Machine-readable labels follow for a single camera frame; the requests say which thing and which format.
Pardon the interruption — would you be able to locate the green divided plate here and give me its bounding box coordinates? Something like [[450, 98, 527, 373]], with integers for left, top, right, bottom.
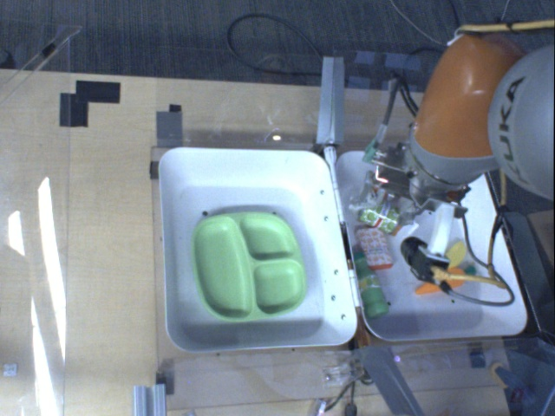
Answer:
[[191, 211, 309, 322]]

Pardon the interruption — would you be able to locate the white plastic tray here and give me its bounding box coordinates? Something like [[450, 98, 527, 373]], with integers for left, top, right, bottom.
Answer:
[[157, 146, 359, 354], [336, 150, 530, 343]]

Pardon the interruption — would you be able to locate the orange carrot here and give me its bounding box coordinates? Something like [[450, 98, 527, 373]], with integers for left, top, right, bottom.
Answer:
[[415, 266, 477, 296]]

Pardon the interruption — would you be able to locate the black cylinder on white bracket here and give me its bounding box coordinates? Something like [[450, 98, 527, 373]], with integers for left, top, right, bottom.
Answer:
[[400, 208, 461, 282]]

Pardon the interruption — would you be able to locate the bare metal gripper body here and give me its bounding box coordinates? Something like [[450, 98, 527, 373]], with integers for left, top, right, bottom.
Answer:
[[371, 141, 472, 217]]

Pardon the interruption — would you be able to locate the clear plastic packet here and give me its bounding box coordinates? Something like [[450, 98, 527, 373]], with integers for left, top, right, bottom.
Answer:
[[349, 183, 382, 217]]

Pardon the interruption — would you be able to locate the orange and white carton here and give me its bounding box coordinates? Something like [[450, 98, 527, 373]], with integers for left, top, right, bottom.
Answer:
[[355, 226, 395, 272]]

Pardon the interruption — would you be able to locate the thin black and white rod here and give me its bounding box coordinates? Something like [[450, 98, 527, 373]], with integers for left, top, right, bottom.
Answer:
[[323, 144, 363, 347]]

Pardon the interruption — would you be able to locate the green bottle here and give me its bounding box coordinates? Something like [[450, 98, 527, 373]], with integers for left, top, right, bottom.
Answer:
[[352, 252, 390, 320]]

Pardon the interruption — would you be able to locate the yellow banana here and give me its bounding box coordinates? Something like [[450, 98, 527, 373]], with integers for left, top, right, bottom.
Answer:
[[446, 240, 467, 269]]

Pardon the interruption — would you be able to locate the green and white carton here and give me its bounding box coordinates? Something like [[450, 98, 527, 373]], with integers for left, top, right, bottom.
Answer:
[[358, 204, 402, 237]]

